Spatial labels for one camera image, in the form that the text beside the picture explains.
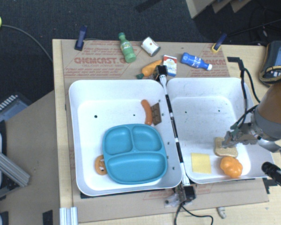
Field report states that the yellow cheese slice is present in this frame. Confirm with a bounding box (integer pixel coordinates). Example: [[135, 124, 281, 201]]
[[190, 152, 212, 174]]

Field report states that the white can with orange dot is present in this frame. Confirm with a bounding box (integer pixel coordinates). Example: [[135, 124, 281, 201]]
[[140, 36, 161, 57]]

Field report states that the blue bottle with white cap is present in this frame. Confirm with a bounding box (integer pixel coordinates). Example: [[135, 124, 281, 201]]
[[180, 52, 213, 71]]

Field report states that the brown cardboard board red print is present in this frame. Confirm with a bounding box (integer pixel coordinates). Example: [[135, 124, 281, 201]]
[[60, 39, 270, 223]]

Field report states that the orange bell pepper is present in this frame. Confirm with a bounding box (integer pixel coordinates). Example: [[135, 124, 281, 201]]
[[220, 156, 244, 179]]

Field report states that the orange pretzel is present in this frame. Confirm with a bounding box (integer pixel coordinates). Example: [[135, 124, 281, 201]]
[[94, 154, 108, 176]]

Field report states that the orange sausage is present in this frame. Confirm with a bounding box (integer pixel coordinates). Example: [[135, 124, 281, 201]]
[[140, 99, 154, 126]]

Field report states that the green plastic bottle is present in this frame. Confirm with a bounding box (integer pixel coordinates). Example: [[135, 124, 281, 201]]
[[118, 32, 137, 64]]

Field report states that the white and red carton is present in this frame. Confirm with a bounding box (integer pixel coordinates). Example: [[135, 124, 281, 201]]
[[162, 54, 178, 77]]

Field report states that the thin black and white rod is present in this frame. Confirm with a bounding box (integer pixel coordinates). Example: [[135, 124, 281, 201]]
[[159, 75, 191, 186]]

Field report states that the brown chocolate bar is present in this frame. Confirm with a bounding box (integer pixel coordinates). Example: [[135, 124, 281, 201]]
[[150, 102, 163, 126]]

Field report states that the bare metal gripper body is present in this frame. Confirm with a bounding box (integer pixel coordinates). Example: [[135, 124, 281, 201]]
[[233, 123, 259, 146]]

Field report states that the tan bread slice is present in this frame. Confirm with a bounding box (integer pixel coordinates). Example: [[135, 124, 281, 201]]
[[213, 137, 239, 158]]

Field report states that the black cylinder on white bracket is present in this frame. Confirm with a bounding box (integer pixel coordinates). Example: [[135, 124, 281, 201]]
[[261, 148, 281, 188]]

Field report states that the orange carrot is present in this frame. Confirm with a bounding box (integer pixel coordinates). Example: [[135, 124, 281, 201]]
[[136, 59, 163, 80]]

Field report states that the black block with thin wires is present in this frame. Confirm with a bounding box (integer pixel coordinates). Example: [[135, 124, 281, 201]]
[[154, 65, 168, 81], [175, 185, 198, 204]]

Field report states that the white plastic tray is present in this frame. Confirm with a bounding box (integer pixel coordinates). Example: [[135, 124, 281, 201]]
[[68, 79, 184, 197], [166, 77, 276, 185]]

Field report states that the blue divided plate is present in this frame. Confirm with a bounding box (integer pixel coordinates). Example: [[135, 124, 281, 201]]
[[102, 123, 168, 185]]

